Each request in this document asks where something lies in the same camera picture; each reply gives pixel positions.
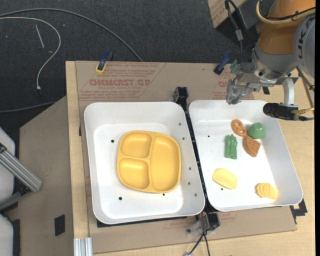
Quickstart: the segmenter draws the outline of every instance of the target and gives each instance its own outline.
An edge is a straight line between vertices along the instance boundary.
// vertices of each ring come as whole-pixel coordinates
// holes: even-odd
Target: yellow cookie
[[[259,183],[256,186],[256,193],[261,198],[277,199],[278,197],[278,189],[269,183]]]
[[[218,168],[214,171],[212,179],[231,190],[234,190],[237,187],[238,178],[229,170],[225,168]]]

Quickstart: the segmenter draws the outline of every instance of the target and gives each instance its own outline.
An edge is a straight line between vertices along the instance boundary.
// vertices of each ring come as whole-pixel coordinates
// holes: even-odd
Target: yellow plate
[[[118,149],[117,174],[128,188],[152,193],[170,192],[180,182],[179,144],[158,132],[127,132]]]

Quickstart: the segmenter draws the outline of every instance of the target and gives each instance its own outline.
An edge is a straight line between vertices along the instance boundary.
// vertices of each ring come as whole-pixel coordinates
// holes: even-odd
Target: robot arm
[[[276,0],[268,18],[257,15],[265,22],[260,37],[252,50],[252,62],[242,62],[234,80],[229,80],[226,101],[241,102],[241,98],[261,87],[283,85],[282,104],[268,103],[263,111],[266,115],[298,120],[298,106],[294,105],[294,83],[290,77],[295,68],[315,77],[315,0]]]

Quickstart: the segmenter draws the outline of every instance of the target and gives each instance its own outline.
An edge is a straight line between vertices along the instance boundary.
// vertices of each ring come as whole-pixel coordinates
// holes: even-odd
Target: black floor
[[[39,9],[1,15],[35,8],[68,12]],[[229,19],[213,28],[207,0],[0,0],[0,127],[12,137],[49,105],[5,111],[61,99],[66,94],[65,61],[98,61],[105,48],[114,51],[114,61],[140,61],[110,32],[70,12],[107,27],[145,62],[219,63],[227,52],[233,61],[240,51]],[[57,49],[58,34],[40,20],[18,17],[46,21],[61,37],[59,51],[39,76],[41,93],[37,75]],[[254,29],[250,33],[244,33],[243,48],[257,39]]]

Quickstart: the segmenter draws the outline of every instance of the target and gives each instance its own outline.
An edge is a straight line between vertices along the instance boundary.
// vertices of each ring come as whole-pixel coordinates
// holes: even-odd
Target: wooden table
[[[75,239],[84,239],[90,236],[90,231],[86,201],[83,148],[81,137],[79,136],[80,116],[75,61],[66,62],[66,88],[70,142],[73,233]],[[255,93],[254,99],[278,103],[283,100],[283,89],[281,86],[272,87],[270,92],[271,95],[268,96],[262,92]],[[295,84],[295,103],[300,109],[310,107],[309,98],[301,80]],[[211,255],[315,255],[315,124],[314,121],[302,122],[284,120],[279,120],[279,123],[303,189],[303,198],[308,213],[305,216],[297,218],[297,230],[292,232],[210,240],[209,248]],[[100,253],[97,255],[182,256],[189,252],[193,246],[194,243],[183,243],[169,246]],[[201,242],[192,254],[194,256],[207,255],[206,244]]]

